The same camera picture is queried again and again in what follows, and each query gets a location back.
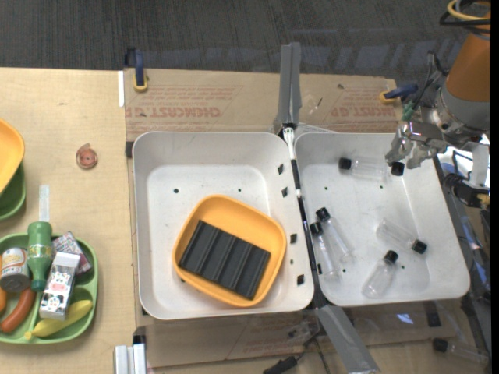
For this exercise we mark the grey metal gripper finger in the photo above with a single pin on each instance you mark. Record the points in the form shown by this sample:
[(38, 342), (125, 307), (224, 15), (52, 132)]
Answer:
[(394, 152), (419, 157)]

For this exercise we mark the green bottle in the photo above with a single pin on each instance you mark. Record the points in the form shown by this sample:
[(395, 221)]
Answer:
[(39, 255)]

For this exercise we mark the yellow banana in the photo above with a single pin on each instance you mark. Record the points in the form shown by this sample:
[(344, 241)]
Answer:
[(66, 318)]

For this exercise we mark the red sausage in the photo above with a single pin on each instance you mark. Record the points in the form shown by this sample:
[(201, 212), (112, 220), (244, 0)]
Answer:
[(19, 312)]

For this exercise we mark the pink packet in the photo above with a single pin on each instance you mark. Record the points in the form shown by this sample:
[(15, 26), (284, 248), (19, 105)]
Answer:
[(78, 248)]

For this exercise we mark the small can orange label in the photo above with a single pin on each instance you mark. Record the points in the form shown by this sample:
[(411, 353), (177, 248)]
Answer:
[(13, 267)]

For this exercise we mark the white plastic tray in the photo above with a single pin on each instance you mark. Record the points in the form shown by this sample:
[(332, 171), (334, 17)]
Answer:
[(370, 205), (163, 224)]

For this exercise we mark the white carton cow print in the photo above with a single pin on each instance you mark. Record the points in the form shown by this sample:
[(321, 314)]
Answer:
[(58, 286)]

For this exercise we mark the brown cardboard board red print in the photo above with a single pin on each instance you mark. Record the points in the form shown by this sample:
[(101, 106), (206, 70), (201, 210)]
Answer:
[(218, 103)]

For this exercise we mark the black ribbed rectangular tray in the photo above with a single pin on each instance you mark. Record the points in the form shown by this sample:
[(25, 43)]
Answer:
[(224, 259)]

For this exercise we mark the green divided plate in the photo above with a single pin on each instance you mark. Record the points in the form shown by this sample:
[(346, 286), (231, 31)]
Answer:
[(83, 286)]

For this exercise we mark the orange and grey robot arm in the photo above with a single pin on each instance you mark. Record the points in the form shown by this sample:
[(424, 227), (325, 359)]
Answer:
[(468, 64)]

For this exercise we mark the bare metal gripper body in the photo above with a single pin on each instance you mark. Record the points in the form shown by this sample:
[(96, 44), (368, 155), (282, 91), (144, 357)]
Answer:
[(427, 136)]

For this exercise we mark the orange plate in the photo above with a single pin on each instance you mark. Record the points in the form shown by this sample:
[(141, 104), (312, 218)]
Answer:
[(8, 154), (234, 212)]

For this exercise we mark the pink round disc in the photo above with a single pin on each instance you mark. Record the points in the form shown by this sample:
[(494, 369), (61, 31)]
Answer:
[(86, 156)]

